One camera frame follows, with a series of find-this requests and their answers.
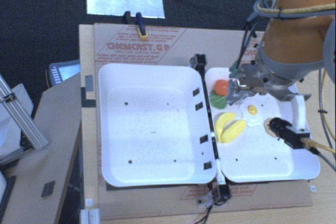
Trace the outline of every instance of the yellow cable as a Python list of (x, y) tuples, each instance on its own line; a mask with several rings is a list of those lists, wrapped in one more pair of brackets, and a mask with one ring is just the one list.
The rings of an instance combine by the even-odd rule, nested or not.
[[(325, 78), (325, 75), (326, 75), (326, 69), (323, 70), (323, 75), (322, 75), (322, 81), (321, 81), (321, 95), (322, 95), (322, 110), (323, 110), (323, 86), (324, 86), (324, 78)], [(325, 123), (325, 126), (330, 134), (330, 136), (332, 137), (332, 139), (334, 139), (334, 141), (336, 141), (335, 139), (335, 136), (333, 134), (333, 132), (331, 131), (331, 128), (330, 128), (330, 125), (327, 121), (327, 118), (325, 117), (325, 114), (323, 113), (322, 114), (322, 117), (323, 117), (323, 120), (324, 120), (324, 123)]]
[(334, 150), (333, 148), (330, 148), (328, 146), (323, 146), (323, 145), (317, 143), (316, 141), (314, 141), (310, 138), (301, 138), (301, 142), (303, 144), (305, 144), (305, 146), (307, 146), (307, 147), (318, 147), (318, 148), (321, 148), (323, 150), (329, 151), (333, 154), (336, 154), (336, 150)]
[(296, 13), (307, 13), (307, 12), (320, 12), (321, 10), (330, 10), (336, 9), (336, 4), (325, 4), (318, 6), (311, 6), (306, 8), (287, 8), (279, 10), (278, 8), (262, 8), (260, 6), (260, 2), (258, 2), (256, 6), (257, 10), (263, 13), (271, 13), (271, 14), (296, 14)]

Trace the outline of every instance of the blue clamp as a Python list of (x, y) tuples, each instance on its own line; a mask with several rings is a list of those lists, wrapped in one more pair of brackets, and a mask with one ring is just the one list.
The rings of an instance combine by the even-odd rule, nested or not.
[(148, 38), (148, 32), (146, 30), (145, 22), (144, 22), (144, 20), (142, 18), (141, 13), (138, 12), (135, 16), (137, 18), (136, 24), (139, 26), (138, 27), (138, 34), (139, 34), (140, 38), (141, 39)]

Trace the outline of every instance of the white tray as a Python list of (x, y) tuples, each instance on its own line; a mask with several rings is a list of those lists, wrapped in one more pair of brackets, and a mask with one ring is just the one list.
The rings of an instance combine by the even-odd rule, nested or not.
[(102, 173), (109, 184), (203, 184), (215, 177), (202, 81), (194, 69), (111, 63), (101, 68), (98, 84)]
[[(211, 68), (206, 73), (209, 94), (218, 79), (228, 80), (227, 68)], [(247, 112), (254, 105), (258, 113)], [(231, 181), (264, 182), (276, 180), (313, 179), (320, 172), (317, 156), (305, 149), (293, 150), (283, 140), (270, 136), (264, 129), (267, 118), (279, 117), (293, 121), (291, 102), (279, 102), (269, 94), (247, 98), (241, 105), (228, 105), (224, 110), (212, 107), (213, 120), (227, 111), (235, 112), (235, 120), (244, 119), (247, 127), (230, 143), (217, 143), (220, 167)]]

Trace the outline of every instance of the red tomato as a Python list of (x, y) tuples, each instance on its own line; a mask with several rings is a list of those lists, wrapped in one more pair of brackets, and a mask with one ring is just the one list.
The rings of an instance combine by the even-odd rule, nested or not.
[(228, 95), (227, 88), (229, 87), (229, 82), (227, 80), (217, 80), (215, 84), (215, 93), (218, 95)]

